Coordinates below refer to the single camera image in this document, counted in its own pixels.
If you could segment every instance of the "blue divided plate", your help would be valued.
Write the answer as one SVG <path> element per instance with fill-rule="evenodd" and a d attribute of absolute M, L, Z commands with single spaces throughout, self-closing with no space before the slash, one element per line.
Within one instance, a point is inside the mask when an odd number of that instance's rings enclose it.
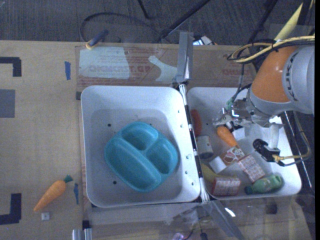
<path fill-rule="evenodd" d="M 104 159 L 128 186 L 150 192 L 174 171 L 178 152 L 157 129 L 145 122 L 133 122 L 108 141 Z"/>

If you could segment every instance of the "black stand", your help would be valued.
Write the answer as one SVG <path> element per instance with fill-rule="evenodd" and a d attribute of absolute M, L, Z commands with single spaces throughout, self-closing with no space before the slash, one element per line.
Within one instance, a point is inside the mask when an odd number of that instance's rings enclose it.
<path fill-rule="evenodd" d="M 273 10 L 273 8 L 276 6 L 276 3 L 278 2 L 278 0 L 267 0 L 265 3 L 264 3 L 264 8 L 265 8 L 265 12 L 264 14 L 262 15 L 259 23 L 257 24 L 257 26 L 255 27 L 255 30 L 253 31 L 251 37 L 249 38 L 248 40 L 248 44 L 249 43 L 252 43 L 257 34 L 260 32 L 260 31 L 263 31 L 264 30 L 264 24 L 266 22 L 266 20 L 268 19 L 271 11 Z"/>
<path fill-rule="evenodd" d="M 199 1 L 193 8 L 191 8 L 184 15 L 182 15 L 181 18 L 177 19 L 171 26 L 169 26 L 169 28 L 163 30 L 161 32 L 161 36 L 158 39 L 158 42 L 160 42 L 161 39 L 165 39 L 167 36 L 169 36 L 182 23 L 184 23 L 187 19 L 189 19 L 193 14 L 195 14 L 197 11 L 199 11 L 202 7 L 204 7 L 210 1 L 211 0 L 201 0 L 201 1 Z"/>
<path fill-rule="evenodd" d="M 148 13 L 147 13 L 147 11 L 146 11 L 146 9 L 145 9 L 144 4 L 142 3 L 142 1 L 141 1 L 141 0 L 137 0 L 137 1 L 138 1 L 139 5 L 140 5 L 140 8 L 141 8 L 141 10 L 142 10 L 142 12 L 143 12 L 144 17 L 145 17 L 146 19 L 150 19 L 150 17 L 149 17 L 149 15 L 148 15 Z"/>
<path fill-rule="evenodd" d="M 303 0 L 303 4 L 302 4 L 302 8 L 300 11 L 297 25 L 305 25 L 306 19 L 307 19 L 307 14 L 309 11 L 309 6 L 310 6 L 311 2 L 312 2 L 312 0 Z"/>

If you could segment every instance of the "white bin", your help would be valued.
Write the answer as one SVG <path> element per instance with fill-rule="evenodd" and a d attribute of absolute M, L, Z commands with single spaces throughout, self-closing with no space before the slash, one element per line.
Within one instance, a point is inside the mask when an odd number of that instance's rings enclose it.
<path fill-rule="evenodd" d="M 214 118 L 226 101 L 235 93 L 235 88 L 195 87 L 188 91 L 190 109 L 197 109 L 202 120 L 202 135 L 211 138 L 212 148 L 218 155 L 223 148 L 222 141 L 214 134 Z M 86 191 L 92 204 L 100 208 L 125 207 L 132 205 L 188 203 L 200 195 L 200 181 L 188 129 L 185 106 L 181 94 L 170 87 L 146 86 L 90 86 L 81 95 L 86 166 Z M 141 193 L 122 182 L 104 161 L 106 143 L 124 126 L 141 121 L 151 124 L 164 134 L 176 147 L 178 165 L 164 183 L 157 189 Z M 248 136 L 241 136 L 239 144 L 248 151 Z M 278 148 L 281 155 L 290 156 L 291 149 L 282 128 Z M 215 197 L 220 200 L 249 199 L 261 197 L 290 196 L 301 189 L 301 179 L 295 165 L 281 167 L 264 161 L 254 155 L 264 171 L 278 173 L 284 179 L 284 186 L 272 193 L 246 195 L 244 187 L 249 179 L 236 164 L 223 171 L 241 179 L 237 196 Z M 211 186 L 206 185 L 207 192 Z"/>

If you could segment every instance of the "orange carrot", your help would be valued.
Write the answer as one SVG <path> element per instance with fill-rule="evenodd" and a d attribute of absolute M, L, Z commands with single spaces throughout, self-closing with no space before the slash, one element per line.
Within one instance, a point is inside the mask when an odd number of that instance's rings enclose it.
<path fill-rule="evenodd" d="M 193 119 L 194 135 L 198 137 L 202 131 L 202 122 L 201 122 L 200 114 L 196 109 L 191 109 L 190 114 Z"/>
<path fill-rule="evenodd" d="M 70 175 L 67 175 L 64 180 L 57 180 L 54 182 L 41 197 L 39 202 L 33 208 L 34 212 L 37 212 L 61 196 L 66 191 L 66 183 L 73 181 Z"/>
<path fill-rule="evenodd" d="M 216 133 L 225 143 L 227 143 L 230 147 L 237 146 L 238 143 L 234 137 L 234 135 L 228 130 L 225 126 L 218 126 L 216 128 Z"/>

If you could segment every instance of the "blue tape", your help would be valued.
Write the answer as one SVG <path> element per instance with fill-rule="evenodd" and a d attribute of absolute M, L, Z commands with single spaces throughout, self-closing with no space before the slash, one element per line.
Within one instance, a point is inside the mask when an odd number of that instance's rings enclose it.
<path fill-rule="evenodd" d="M 14 118 L 16 107 L 16 91 L 0 89 L 0 118 Z"/>
<path fill-rule="evenodd" d="M 75 195 L 76 204 L 78 205 L 79 204 L 79 189 L 78 189 L 77 183 L 74 184 L 73 192 Z"/>
<path fill-rule="evenodd" d="M 21 193 L 11 194 L 10 213 L 0 215 L 0 225 L 19 223 L 21 220 Z"/>
<path fill-rule="evenodd" d="M 64 68 L 65 68 L 65 77 L 67 80 L 70 80 L 71 79 L 71 63 L 68 61 L 65 61 Z"/>
<path fill-rule="evenodd" d="M 12 76 L 22 76 L 22 62 L 19 57 L 0 57 L 0 64 L 12 64 Z"/>

